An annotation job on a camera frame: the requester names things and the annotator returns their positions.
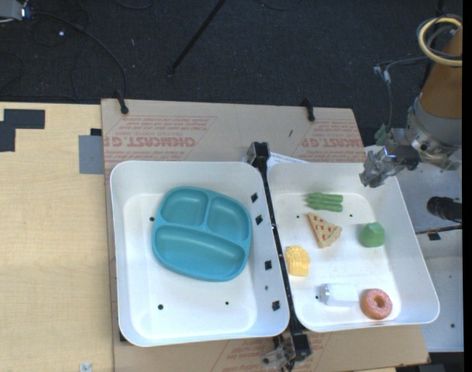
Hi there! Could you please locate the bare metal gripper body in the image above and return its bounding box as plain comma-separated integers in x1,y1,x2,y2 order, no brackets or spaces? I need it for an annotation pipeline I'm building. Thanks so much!
386,127,463,172

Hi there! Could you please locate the green asparagus bundle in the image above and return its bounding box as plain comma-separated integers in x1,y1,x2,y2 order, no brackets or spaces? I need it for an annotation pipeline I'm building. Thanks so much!
305,191,344,213

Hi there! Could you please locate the green pear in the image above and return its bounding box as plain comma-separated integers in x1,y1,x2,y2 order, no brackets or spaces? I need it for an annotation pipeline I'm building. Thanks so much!
358,221,387,249

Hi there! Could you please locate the tan lattice pie slice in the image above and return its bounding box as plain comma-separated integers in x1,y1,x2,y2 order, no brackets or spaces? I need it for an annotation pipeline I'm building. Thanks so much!
306,212,343,249

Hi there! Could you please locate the white plastic tray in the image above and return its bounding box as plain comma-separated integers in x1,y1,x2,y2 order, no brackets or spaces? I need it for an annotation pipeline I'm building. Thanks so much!
267,160,441,333
109,160,291,348

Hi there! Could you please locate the thin black and white rod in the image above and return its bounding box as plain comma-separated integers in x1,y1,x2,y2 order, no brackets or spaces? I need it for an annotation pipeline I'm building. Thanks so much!
257,156,303,339

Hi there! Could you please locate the yellow corn piece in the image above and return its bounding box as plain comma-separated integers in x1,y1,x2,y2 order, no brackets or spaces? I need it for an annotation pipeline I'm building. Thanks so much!
284,245,312,277

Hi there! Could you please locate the clear plastic bottle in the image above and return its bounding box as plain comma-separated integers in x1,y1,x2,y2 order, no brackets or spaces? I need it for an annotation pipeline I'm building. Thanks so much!
317,282,360,308

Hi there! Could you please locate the orange doughnut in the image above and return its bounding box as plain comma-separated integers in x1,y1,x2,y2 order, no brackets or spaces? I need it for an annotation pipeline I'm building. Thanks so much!
360,288,394,321

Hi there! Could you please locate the brown cardboard board red print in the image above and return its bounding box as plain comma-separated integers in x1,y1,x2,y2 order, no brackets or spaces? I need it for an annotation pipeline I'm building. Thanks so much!
100,98,432,372

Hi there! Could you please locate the blue divided plate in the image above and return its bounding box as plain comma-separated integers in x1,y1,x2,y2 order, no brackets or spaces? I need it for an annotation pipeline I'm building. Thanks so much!
150,185,253,283

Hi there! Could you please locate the black cylinder on white bracket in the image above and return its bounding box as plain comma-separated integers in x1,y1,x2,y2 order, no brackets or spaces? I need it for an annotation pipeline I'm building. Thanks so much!
426,195,463,225

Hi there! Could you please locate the black block with thin wires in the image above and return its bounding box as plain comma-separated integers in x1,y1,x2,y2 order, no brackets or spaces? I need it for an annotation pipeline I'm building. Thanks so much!
288,332,312,360
247,141,270,167

